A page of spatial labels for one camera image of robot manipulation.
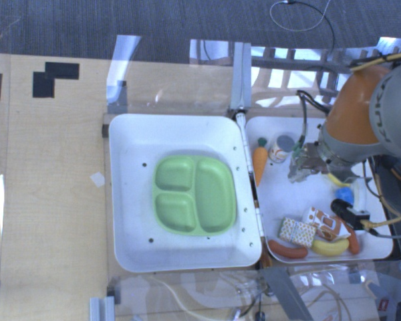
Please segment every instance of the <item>yellow banana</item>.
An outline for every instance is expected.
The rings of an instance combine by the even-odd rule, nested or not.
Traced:
[[[331,257],[342,254],[349,247],[349,240],[340,239],[335,242],[313,240],[311,250],[320,255]]]

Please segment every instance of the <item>green plate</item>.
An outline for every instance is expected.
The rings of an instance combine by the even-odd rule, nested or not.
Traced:
[[[157,222],[184,235],[217,235],[236,218],[232,173],[207,156],[168,156],[156,166],[153,206]]]

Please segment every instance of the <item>orange carrot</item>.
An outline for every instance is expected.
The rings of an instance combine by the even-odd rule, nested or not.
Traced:
[[[259,143],[259,147],[257,147],[253,153],[253,168],[255,184],[259,186],[267,163],[267,150],[265,148],[267,140],[259,138],[257,142]]]

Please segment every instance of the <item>can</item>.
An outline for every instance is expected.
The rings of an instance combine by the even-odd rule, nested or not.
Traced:
[[[288,135],[278,136],[269,150],[269,158],[275,163],[283,163],[293,150],[295,141]]]

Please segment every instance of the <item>gray carpet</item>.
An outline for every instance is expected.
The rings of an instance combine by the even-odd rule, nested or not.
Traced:
[[[111,58],[117,34],[149,39],[145,56],[180,62],[189,39],[248,41],[273,47],[327,48],[323,22],[306,32],[279,29],[269,18],[280,0],[0,0],[0,20],[20,20],[0,42],[0,52],[76,58]],[[300,0],[323,10],[327,0]],[[277,6],[276,19],[308,27],[320,15],[302,5]],[[327,17],[336,47],[375,45],[401,38],[401,0],[333,0]]]

